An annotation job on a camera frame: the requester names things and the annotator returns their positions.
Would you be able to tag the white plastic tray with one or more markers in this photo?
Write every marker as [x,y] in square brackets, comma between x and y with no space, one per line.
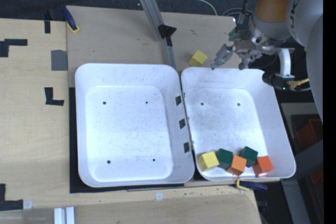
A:
[225,123]
[128,128]

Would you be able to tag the green cube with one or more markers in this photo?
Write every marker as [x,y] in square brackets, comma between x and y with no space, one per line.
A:
[249,155]
[224,157]

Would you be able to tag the yellow cube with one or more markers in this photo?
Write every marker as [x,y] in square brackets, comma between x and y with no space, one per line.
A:
[208,160]
[198,58]

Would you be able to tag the orange cube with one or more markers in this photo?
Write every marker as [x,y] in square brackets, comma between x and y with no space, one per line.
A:
[263,164]
[237,164]

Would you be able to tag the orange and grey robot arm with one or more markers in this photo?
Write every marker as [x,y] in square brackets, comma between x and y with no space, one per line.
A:
[302,13]

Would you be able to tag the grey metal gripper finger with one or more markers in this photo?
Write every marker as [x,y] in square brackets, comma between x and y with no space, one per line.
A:
[246,60]
[223,56]

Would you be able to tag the pale wood board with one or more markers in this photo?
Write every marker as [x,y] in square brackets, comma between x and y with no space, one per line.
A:
[118,39]

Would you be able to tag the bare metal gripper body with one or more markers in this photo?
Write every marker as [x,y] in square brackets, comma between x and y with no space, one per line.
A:
[248,44]

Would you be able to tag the black cylinder on white bracket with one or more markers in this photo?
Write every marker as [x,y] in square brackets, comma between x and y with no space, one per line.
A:
[285,60]

